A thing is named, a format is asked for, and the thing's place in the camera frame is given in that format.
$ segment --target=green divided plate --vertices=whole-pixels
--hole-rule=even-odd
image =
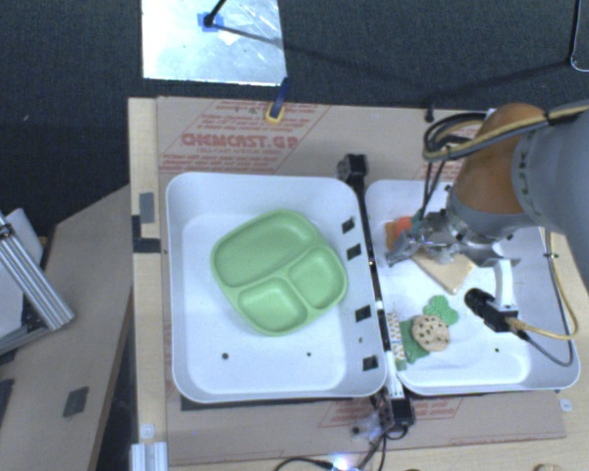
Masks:
[[[285,209],[222,237],[212,249],[211,268],[244,319],[271,336],[304,327],[347,292],[338,255],[304,216]]]

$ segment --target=silver reflective panel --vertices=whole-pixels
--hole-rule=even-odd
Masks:
[[[141,0],[146,79],[279,85],[288,76],[277,0]]]

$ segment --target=black clip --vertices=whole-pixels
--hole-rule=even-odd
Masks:
[[[425,112],[425,122],[432,124],[434,122],[434,101],[430,101]]]
[[[6,239],[15,233],[11,224],[4,224],[0,226],[0,240]]]

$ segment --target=black floor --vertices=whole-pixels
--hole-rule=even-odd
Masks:
[[[484,109],[589,98],[575,0],[278,0],[299,102]],[[0,206],[42,234],[128,181],[127,98],[269,99],[141,77],[140,0],[0,0]],[[589,66],[589,0],[580,63]]]

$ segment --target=white tray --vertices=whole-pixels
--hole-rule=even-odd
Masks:
[[[198,402],[366,396],[387,375],[359,209],[352,190],[328,178],[187,173],[167,194],[173,376]],[[210,253],[226,233],[268,211],[304,215],[348,274],[338,305],[283,337],[256,332],[221,292]],[[343,233],[343,223],[353,228]],[[349,248],[361,254],[348,259]],[[358,309],[370,317],[356,321]]]
[[[408,364],[406,370],[399,372],[402,383],[424,395],[563,389],[574,384],[580,372],[575,349],[571,365],[558,366],[512,334],[491,331],[464,304],[464,294],[471,288],[495,294],[493,269],[473,269],[456,295],[449,295],[412,260],[388,266],[384,256],[387,251],[384,225],[402,216],[412,216],[421,206],[422,194],[422,182],[400,181],[373,183],[366,193],[386,311],[396,312],[404,321],[422,314],[432,296],[444,294],[460,315],[458,322],[450,326],[449,347]],[[446,197],[444,186],[439,185],[428,210],[445,207]],[[511,241],[503,241],[496,249],[505,257],[521,260],[512,269],[519,318],[539,328],[563,333],[539,229],[520,230]],[[557,358],[568,359],[566,342],[533,338]]]

